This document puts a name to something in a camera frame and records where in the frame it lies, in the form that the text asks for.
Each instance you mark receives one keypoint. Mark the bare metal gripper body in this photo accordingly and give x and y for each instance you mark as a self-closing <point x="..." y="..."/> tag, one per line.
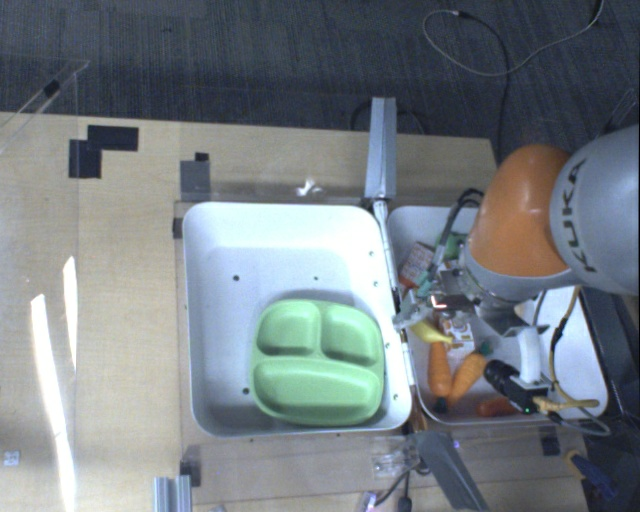
<point x="452" y="292"/>

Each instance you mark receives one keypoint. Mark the white plastic tray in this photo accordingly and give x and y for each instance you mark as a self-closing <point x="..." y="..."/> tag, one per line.
<point x="585" y="360"/>
<point x="280" y="240"/>

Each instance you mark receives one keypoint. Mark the orange and white packet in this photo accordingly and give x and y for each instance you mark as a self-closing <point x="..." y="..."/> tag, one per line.
<point x="416" y="260"/>

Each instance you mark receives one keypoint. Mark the orange sausage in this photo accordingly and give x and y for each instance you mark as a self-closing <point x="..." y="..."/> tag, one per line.
<point x="495" y="408"/>

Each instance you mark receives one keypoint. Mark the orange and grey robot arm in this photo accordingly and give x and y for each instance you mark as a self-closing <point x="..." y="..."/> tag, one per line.
<point x="520" y="215"/>

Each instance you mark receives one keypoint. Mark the orange carrot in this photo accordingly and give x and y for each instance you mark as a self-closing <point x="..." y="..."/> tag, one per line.
<point x="466" y="376"/>
<point x="439" y="370"/>

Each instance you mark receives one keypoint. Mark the yellow banana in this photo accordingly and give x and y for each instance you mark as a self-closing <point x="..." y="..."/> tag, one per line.
<point x="430" y="332"/>

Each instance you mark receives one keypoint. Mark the black cylinder on white bracket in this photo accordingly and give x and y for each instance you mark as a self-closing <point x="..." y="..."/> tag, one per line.
<point x="515" y="382"/>

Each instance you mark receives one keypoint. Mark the white and orange carton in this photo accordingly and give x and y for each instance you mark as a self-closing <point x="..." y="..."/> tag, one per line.
<point x="459" y="334"/>

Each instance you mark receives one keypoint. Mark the green divided plate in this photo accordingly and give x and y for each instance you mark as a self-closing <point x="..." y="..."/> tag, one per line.
<point x="315" y="385"/>

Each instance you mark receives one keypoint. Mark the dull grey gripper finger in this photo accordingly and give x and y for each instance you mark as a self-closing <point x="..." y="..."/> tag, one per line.
<point x="413" y="302"/>
<point x="406" y="321"/>

